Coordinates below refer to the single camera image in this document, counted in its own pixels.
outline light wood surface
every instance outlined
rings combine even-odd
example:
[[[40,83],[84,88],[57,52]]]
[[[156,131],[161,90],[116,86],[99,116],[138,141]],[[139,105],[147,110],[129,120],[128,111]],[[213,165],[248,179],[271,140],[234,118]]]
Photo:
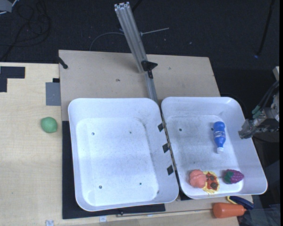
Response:
[[[117,61],[116,64],[129,63],[132,61],[128,54],[101,53],[101,52],[77,52],[72,54],[72,60],[85,59],[89,63],[90,56],[100,64],[103,60]],[[186,79],[182,80],[183,90],[189,91],[192,95],[215,96],[218,94],[215,78],[211,71],[208,58],[182,58],[171,57],[164,61],[166,67],[161,66],[161,70],[168,68],[169,59],[174,67],[179,67],[181,61],[193,61],[186,63]],[[158,64],[163,64],[163,57],[149,55],[148,59]],[[71,71],[71,61],[63,57],[69,65]],[[59,66],[55,64],[19,64],[0,63],[0,66],[24,66],[25,79],[8,79],[7,93],[0,93],[0,226],[44,226],[46,220],[54,220],[54,225],[60,226],[87,226],[87,225],[191,225],[191,222],[201,225],[238,225],[237,218],[216,219],[210,210],[214,202],[225,202],[225,198],[215,198],[209,200],[189,200],[174,201],[166,204],[166,212],[154,213],[152,215],[109,215],[108,223],[100,223],[99,217],[62,219],[62,130],[61,130],[61,107],[46,106],[45,83],[52,82],[53,78],[59,78]],[[163,98],[167,92],[168,83],[160,84],[167,75],[160,75],[159,71],[153,71],[156,88],[159,98]],[[114,81],[128,81],[126,76],[113,77]],[[102,80],[97,81],[97,88],[103,87]],[[58,131],[48,134],[41,129],[40,120],[51,116],[58,122]]]

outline orange bottle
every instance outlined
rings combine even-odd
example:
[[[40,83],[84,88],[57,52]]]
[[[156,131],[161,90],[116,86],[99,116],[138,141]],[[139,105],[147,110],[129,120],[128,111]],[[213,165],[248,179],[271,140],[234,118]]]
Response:
[[[216,218],[229,218],[242,216],[246,209],[240,204],[217,202],[213,205],[213,213]]]

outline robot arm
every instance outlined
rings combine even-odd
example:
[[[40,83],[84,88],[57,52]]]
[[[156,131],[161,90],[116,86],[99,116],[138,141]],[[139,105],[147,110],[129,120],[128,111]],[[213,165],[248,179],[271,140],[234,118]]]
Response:
[[[260,103],[252,111],[253,119],[246,119],[240,130],[240,138],[250,138],[260,132],[276,132],[280,128],[279,113],[279,81],[275,82],[266,92]],[[266,107],[269,99],[273,96],[270,107]]]

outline black bracket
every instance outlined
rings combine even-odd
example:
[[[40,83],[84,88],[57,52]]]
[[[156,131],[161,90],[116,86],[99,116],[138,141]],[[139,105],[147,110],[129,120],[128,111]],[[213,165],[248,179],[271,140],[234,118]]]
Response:
[[[152,69],[154,69],[158,64],[144,60],[141,62],[141,65],[143,70],[148,72],[149,78],[153,79]]]

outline toy pizza slice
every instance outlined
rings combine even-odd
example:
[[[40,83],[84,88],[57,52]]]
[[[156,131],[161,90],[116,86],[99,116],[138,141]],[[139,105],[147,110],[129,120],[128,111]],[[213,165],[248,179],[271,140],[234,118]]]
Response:
[[[203,171],[203,173],[206,175],[207,181],[202,189],[209,194],[217,192],[220,188],[217,175],[212,171]]]

